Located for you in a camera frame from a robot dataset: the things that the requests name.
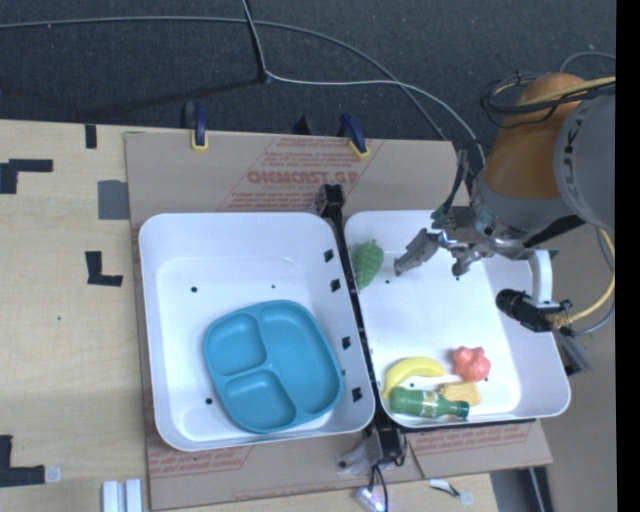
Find brown cardboard board red print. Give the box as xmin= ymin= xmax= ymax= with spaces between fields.
xmin=123 ymin=130 xmax=554 ymax=503

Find orange-pink lumpy toy food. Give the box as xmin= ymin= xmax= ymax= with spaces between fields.
xmin=452 ymin=345 xmax=492 ymax=382

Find green bottle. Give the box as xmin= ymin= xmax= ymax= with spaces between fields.
xmin=389 ymin=386 xmax=471 ymax=420

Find white plastic tray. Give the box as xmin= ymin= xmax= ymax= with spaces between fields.
xmin=138 ymin=212 xmax=377 ymax=453
xmin=343 ymin=209 xmax=572 ymax=429

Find green grapes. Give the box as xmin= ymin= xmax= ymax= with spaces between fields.
xmin=354 ymin=239 xmax=385 ymax=290

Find black cylinder on white bracket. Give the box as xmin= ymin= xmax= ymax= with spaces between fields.
xmin=495 ymin=248 xmax=572 ymax=333

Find yellow ridged toy food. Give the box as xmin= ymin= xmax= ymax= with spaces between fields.
xmin=438 ymin=380 xmax=482 ymax=407

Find black block with thin wires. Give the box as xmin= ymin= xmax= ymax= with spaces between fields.
xmin=319 ymin=183 xmax=347 ymax=217
xmin=375 ymin=427 xmax=405 ymax=462

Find yellow banana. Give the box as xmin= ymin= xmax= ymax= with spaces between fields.
xmin=381 ymin=356 xmax=446 ymax=400

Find blue divided plate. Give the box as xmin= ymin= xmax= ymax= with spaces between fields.
xmin=202 ymin=299 xmax=344 ymax=435

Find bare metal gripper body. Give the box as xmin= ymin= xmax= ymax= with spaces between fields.
xmin=432 ymin=204 xmax=531 ymax=261

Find thin black rod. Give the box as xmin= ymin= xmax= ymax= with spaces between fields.
xmin=333 ymin=209 xmax=386 ymax=431

